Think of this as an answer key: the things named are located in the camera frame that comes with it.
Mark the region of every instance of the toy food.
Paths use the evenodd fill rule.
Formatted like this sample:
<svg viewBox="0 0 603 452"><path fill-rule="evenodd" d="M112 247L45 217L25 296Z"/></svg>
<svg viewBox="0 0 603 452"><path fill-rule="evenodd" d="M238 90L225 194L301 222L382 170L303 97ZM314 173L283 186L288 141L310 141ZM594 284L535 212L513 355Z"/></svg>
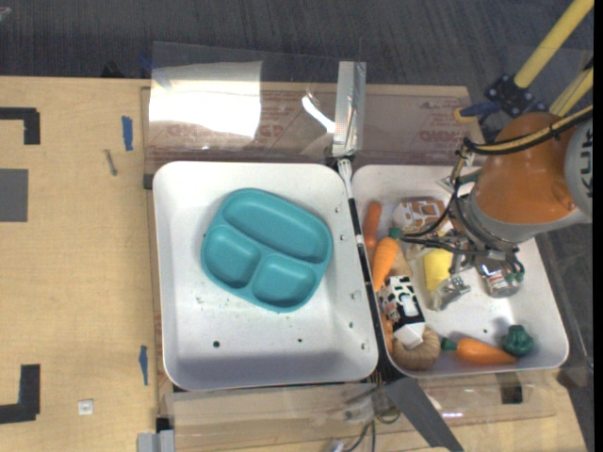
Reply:
<svg viewBox="0 0 603 452"><path fill-rule="evenodd" d="M436 198L412 198L400 202L392 219L404 233L417 233L435 223L445 210L444 203Z"/></svg>
<svg viewBox="0 0 603 452"><path fill-rule="evenodd" d="M394 227L389 229L389 236L393 237L394 239L398 239L401 234L402 231L400 228ZM394 264L389 270L389 276L409 276L411 278L413 277L413 270L408 265L408 262L406 261L406 256L404 256L404 251L402 250L402 247L400 245L398 245L398 252L396 253Z"/></svg>
<svg viewBox="0 0 603 452"><path fill-rule="evenodd" d="M377 246L377 228L381 218L382 206L373 201L368 205L367 215L362 226L362 235L365 239L365 246L368 250L374 250Z"/></svg>
<svg viewBox="0 0 603 452"><path fill-rule="evenodd" d="M514 357L524 357L534 348L534 339L521 325L511 325L502 337L502 348Z"/></svg>
<svg viewBox="0 0 603 452"><path fill-rule="evenodd" d="M425 284L431 292L437 285L450 276L452 253L450 251L435 249L423 256L423 269L425 270Z"/></svg>
<svg viewBox="0 0 603 452"><path fill-rule="evenodd" d="M462 360L477 364L499 365L517 361L513 355L506 351L469 337L461 338L457 343L444 338L442 349L454 351L457 357Z"/></svg>
<svg viewBox="0 0 603 452"><path fill-rule="evenodd" d="M379 240L373 255L372 278L375 291L383 286L399 251L398 241L391 236Z"/></svg>
<svg viewBox="0 0 603 452"><path fill-rule="evenodd" d="M407 349L423 342L425 317L416 299L415 289L408 276L390 276L379 290L380 309L392 321L394 336Z"/></svg>
<svg viewBox="0 0 603 452"><path fill-rule="evenodd" d="M423 343L412 350L407 349L396 338L393 340L393 346L392 359L398 366L407 370L429 370L440 356L440 339L429 327L425 327L423 331Z"/></svg>

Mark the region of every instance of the blue tape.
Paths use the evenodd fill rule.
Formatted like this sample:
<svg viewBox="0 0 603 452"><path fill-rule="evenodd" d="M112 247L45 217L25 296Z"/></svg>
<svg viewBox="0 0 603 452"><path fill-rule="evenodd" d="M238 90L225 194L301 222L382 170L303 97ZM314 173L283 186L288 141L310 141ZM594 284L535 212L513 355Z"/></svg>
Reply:
<svg viewBox="0 0 603 452"><path fill-rule="evenodd" d="M480 102L470 105L461 110L460 114L463 117L474 117L482 114L494 114L501 109L498 102Z"/></svg>
<svg viewBox="0 0 603 452"><path fill-rule="evenodd" d="M149 359L147 357L147 347L144 345L140 346L139 363L144 386L146 387L149 384Z"/></svg>
<svg viewBox="0 0 603 452"><path fill-rule="evenodd" d="M132 141L134 140L134 130L132 128L132 120L127 116L122 116L122 135L123 143L127 151L134 150Z"/></svg>

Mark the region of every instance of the wooden board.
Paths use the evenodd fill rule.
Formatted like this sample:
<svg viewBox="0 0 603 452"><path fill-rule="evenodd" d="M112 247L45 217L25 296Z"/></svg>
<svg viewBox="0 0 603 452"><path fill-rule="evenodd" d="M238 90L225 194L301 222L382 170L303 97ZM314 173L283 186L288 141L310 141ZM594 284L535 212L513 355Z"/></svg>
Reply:
<svg viewBox="0 0 603 452"><path fill-rule="evenodd" d="M17 401L21 364L41 366L41 413L0 425L1 450L134 451L137 434L155 429L139 131L145 83L0 78L1 106L41 113L39 146L23 144L22 122L0 121L0 168L29 170L28 221L0 222L1 403ZM133 151L123 143L122 116L134 124ZM78 401L88 398L94 413L79 415Z"/></svg>

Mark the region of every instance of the white tray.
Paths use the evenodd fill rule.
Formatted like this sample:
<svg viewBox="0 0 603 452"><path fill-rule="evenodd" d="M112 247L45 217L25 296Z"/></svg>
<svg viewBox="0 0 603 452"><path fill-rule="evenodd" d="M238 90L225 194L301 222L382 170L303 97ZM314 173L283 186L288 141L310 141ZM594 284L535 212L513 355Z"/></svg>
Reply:
<svg viewBox="0 0 603 452"><path fill-rule="evenodd" d="M352 190L362 222L368 203L383 205L379 237L387 234L388 222L402 198L433 195L448 197L437 184L448 177L450 167L426 166L365 166L356 171ZM425 286L421 260L410 262L417 299L428 326L440 336L460 338L471 336L491 345L500 345L500 338L509 325L524 325L535 339L532 353L511 365L474 365L458 360L453 353L442 352L434 367L426 372L399 370L412 377L472 375L509 370L557 368L567 359L569 344L557 303L535 240L519 246L519 260L526 268L526 278L516 295L493 299L486 295L485 285L477 271L464 272L463 279L471 291L440 312L428 308L430 296Z"/></svg>
<svg viewBox="0 0 603 452"><path fill-rule="evenodd" d="M205 276L205 230L231 192L255 187L314 213L334 240L315 295L277 314ZM312 164L174 162L153 183L164 364L186 390L367 377L379 358L343 181Z"/></svg>

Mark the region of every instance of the metal bracket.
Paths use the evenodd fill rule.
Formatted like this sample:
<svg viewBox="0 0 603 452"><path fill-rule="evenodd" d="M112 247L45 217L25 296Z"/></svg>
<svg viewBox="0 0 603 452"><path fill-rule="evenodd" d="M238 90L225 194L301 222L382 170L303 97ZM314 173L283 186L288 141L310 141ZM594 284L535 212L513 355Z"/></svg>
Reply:
<svg viewBox="0 0 603 452"><path fill-rule="evenodd" d="M432 309L441 312L451 302L456 301L465 293L471 291L471 286L465 284L459 275L450 275L443 280L433 292Z"/></svg>
<svg viewBox="0 0 603 452"><path fill-rule="evenodd" d="M353 155L362 148L365 125L365 62L339 62L333 156Z"/></svg>
<svg viewBox="0 0 603 452"><path fill-rule="evenodd" d="M530 111L545 111L546 105L537 101L528 89L521 89L510 75L503 74L484 95L488 100L500 104L500 108L515 118Z"/></svg>
<svg viewBox="0 0 603 452"><path fill-rule="evenodd" d="M136 440L136 449L137 452L174 452L173 430L163 430L157 434L141 432Z"/></svg>

